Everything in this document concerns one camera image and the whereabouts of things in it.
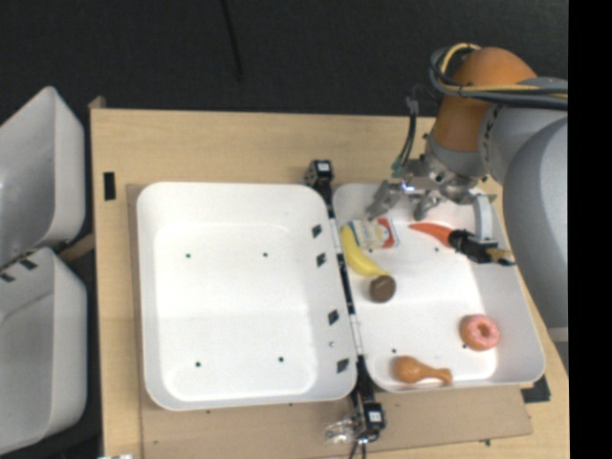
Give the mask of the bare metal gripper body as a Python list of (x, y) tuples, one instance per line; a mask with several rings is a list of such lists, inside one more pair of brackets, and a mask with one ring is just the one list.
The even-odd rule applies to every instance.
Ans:
[(401, 165), (401, 179), (415, 190), (436, 191), (455, 204), (469, 201), (479, 178), (460, 175), (435, 157), (419, 157)]

